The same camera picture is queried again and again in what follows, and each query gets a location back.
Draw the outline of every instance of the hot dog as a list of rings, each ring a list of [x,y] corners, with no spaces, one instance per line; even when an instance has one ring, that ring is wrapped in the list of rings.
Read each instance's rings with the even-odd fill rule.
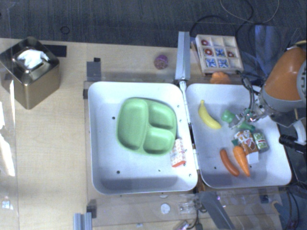
[[[234,176],[239,176],[240,175],[240,171],[232,164],[232,162],[229,160],[227,152],[225,149],[222,149],[220,151],[220,156],[222,159],[222,162],[224,164],[224,166],[226,167],[226,169]]]

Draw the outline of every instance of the toy banana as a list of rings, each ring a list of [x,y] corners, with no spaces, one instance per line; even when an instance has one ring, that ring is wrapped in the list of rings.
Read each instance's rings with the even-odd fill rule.
[[[216,120],[214,120],[209,115],[209,113],[207,112],[206,107],[204,106],[204,101],[203,100],[201,100],[201,104],[200,104],[199,109],[198,109],[198,114],[201,117],[201,119],[203,120],[203,122],[207,126],[209,126],[210,128],[219,129],[219,128],[222,127]]]

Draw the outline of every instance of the green divided plate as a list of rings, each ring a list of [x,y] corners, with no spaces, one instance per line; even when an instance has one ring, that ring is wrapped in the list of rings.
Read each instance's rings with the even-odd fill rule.
[[[174,146],[176,131],[176,114],[165,104],[130,98],[121,106],[117,140],[131,151],[148,155],[166,154]]]

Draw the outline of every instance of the small carton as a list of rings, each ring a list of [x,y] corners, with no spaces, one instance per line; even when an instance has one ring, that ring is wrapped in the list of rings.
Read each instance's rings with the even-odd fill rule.
[[[258,132],[253,134],[253,138],[256,142],[259,153],[265,152],[269,149],[268,142],[266,141],[264,134]]]
[[[259,162],[259,149],[249,130],[239,131],[235,134],[238,144],[244,149],[249,164]]]
[[[183,148],[182,139],[176,139],[174,147],[170,152],[172,167],[178,167],[187,162],[186,153]]]

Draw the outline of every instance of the toy carrot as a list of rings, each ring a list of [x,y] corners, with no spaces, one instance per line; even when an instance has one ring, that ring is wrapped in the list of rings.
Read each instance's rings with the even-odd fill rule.
[[[233,152],[234,152],[236,161],[240,165],[245,175],[250,176],[249,169],[248,169],[248,160],[246,158],[243,148],[241,148],[240,146],[235,146]]]

